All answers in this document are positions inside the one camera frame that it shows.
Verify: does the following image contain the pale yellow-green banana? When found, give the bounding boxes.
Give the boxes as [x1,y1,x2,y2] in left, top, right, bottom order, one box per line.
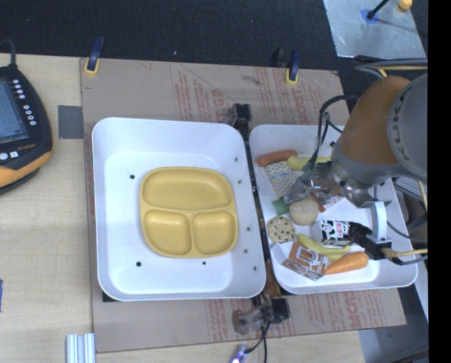
[286,154,332,172]

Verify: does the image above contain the yellow divided plate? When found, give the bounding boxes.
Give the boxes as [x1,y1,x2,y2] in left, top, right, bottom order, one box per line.
[138,166,239,259]

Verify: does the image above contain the brown cardboard board red print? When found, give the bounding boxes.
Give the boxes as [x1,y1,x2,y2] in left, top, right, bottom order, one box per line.
[79,57,408,353]

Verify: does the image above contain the red and white packet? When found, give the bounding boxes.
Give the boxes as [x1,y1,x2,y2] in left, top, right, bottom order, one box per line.
[310,189,345,213]

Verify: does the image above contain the beige bread roll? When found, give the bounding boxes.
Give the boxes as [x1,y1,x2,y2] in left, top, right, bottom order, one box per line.
[289,198,320,227]

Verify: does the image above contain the white plastic tray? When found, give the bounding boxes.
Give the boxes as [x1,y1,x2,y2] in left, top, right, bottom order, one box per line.
[249,124,419,296]
[91,116,267,303]

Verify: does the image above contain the yellow banana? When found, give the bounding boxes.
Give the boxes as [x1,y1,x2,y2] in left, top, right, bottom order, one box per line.
[297,233,352,262]

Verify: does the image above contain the orange carrot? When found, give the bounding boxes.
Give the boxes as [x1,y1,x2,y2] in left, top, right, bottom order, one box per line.
[323,251,370,276]

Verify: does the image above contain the orange and white carton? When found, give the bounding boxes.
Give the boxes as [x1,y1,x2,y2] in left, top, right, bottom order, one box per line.
[281,240,330,282]

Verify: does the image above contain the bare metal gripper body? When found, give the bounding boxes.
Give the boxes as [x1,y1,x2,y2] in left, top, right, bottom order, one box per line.
[307,163,373,208]

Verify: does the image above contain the black cylinder on white bracket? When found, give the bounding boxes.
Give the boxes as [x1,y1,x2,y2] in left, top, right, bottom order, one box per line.
[347,200,394,261]

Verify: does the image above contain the chocolate chip biscuit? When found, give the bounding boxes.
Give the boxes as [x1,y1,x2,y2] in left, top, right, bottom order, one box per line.
[266,216,298,245]

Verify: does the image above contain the black block with thin wires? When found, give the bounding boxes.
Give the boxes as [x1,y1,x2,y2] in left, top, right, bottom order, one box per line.
[268,296,291,323]
[226,103,253,129]

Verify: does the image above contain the white packet with orange print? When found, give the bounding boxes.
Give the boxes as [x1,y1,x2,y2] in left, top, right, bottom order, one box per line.
[264,160,301,199]

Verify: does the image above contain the orange sausage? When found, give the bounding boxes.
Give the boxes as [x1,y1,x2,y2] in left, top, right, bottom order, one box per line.
[255,149,298,168]

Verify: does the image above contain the cow print milk carton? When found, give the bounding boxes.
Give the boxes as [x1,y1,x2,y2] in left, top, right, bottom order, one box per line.
[320,219,352,244]

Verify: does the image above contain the thin black and white rod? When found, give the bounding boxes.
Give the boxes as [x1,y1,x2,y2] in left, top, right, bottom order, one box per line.
[242,125,281,299]

